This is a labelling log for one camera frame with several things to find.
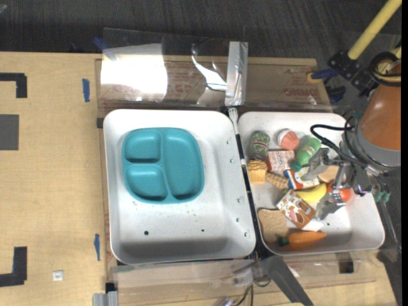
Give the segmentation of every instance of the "dark background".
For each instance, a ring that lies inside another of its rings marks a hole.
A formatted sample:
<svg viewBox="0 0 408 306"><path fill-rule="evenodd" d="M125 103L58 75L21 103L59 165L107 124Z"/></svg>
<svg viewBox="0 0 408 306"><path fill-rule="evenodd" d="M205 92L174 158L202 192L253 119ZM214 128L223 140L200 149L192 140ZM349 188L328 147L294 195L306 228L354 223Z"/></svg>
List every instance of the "dark background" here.
<svg viewBox="0 0 408 306"><path fill-rule="evenodd" d="M0 0L0 50L97 52L94 36L118 28L249 42L250 56L315 58L321 69L348 50L387 0ZM391 50L402 35L400 8L361 55L363 65ZM347 82L338 110L364 111L367 97ZM401 245L401 172L388 177L387 204ZM398 304L402 304L402 248L385 251Z"/></svg>

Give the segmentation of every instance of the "wooden table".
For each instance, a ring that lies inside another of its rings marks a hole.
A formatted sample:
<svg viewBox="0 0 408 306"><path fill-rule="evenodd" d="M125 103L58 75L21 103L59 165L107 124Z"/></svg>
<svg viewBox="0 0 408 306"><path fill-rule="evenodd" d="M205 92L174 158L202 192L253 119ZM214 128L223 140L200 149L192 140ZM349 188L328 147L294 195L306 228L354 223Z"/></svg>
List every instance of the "wooden table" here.
<svg viewBox="0 0 408 306"><path fill-rule="evenodd" d="M19 115L18 150L0 150L0 273L11 273L14 247L27 247L27 280L0 288L0 305L92 305L92 294L105 290L98 59L99 54L0 52L0 72L25 73L28 80L27 98L16 98L15 83L0 82L0 114ZM83 79L90 84L89 102ZM375 267L375 282L306 292L316 305L395 305L383 264ZM53 280L58 270L63 280ZM288 299L281 292L254 298L255 305L282 303Z"/></svg>

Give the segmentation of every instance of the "yellow banana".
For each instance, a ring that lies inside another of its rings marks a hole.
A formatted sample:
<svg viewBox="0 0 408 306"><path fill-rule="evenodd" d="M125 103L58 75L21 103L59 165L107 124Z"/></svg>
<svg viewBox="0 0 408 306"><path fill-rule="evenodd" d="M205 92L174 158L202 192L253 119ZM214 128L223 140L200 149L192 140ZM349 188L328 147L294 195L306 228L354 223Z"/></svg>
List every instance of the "yellow banana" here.
<svg viewBox="0 0 408 306"><path fill-rule="evenodd" d="M322 183L311 188L296 191L296 194L307 203L315 203L326 194L326 191L327 186L325 183Z"/></svg>

